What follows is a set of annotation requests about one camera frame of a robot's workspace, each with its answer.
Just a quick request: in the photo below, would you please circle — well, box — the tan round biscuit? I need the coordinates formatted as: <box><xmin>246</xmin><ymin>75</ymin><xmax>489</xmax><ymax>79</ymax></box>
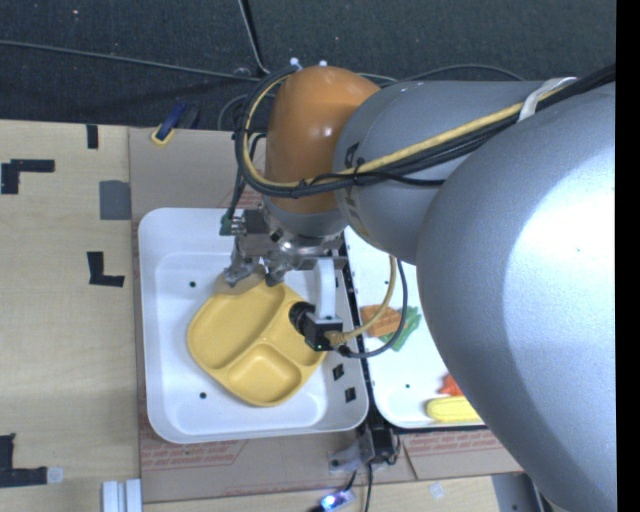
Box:
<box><xmin>214</xmin><ymin>265</ymin><xmax>267</xmax><ymax>297</ymax></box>

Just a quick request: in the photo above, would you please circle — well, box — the white plastic tray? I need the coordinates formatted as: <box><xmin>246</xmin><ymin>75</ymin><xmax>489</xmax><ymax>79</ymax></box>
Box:
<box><xmin>343</xmin><ymin>224</ymin><xmax>487</xmax><ymax>430</ymax></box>
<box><xmin>137</xmin><ymin>206</ymin><xmax>371</xmax><ymax>445</ymax></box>

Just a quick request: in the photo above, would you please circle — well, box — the black cylinder on white bracket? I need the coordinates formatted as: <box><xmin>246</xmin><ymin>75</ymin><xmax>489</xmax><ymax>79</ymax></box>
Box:
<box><xmin>288</xmin><ymin>256</ymin><xmax>346</xmax><ymax>353</ymax></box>

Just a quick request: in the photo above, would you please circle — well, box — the yellow divided plate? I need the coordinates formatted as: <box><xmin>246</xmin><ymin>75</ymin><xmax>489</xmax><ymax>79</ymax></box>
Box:
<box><xmin>185</xmin><ymin>281</ymin><xmax>329</xmax><ymax>408</ymax></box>

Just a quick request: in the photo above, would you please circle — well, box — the black block with thin wires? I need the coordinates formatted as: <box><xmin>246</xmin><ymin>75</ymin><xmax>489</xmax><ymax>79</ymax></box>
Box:
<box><xmin>327</xmin><ymin>423</ymin><xmax>401</xmax><ymax>475</ymax></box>

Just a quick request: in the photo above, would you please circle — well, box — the orange ridged carrot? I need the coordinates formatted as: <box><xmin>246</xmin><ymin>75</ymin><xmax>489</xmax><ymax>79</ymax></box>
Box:
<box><xmin>360</xmin><ymin>304</ymin><xmax>402</xmax><ymax>338</ymax></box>

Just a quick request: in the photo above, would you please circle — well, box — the yellow toy corn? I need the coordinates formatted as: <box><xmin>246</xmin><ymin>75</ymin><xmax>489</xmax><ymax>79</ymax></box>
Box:
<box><xmin>425</xmin><ymin>396</ymin><xmax>483</xmax><ymax>424</ymax></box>

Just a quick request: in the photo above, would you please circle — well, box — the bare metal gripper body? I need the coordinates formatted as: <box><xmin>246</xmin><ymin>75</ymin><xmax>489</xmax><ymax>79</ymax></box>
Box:
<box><xmin>233</xmin><ymin>208</ymin><xmax>347</xmax><ymax>274</ymax></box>

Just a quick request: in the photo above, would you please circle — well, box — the brown cardboard board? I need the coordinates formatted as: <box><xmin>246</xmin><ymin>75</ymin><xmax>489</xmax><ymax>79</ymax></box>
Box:
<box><xmin>127</xmin><ymin>126</ymin><xmax>526</xmax><ymax>504</ymax></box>

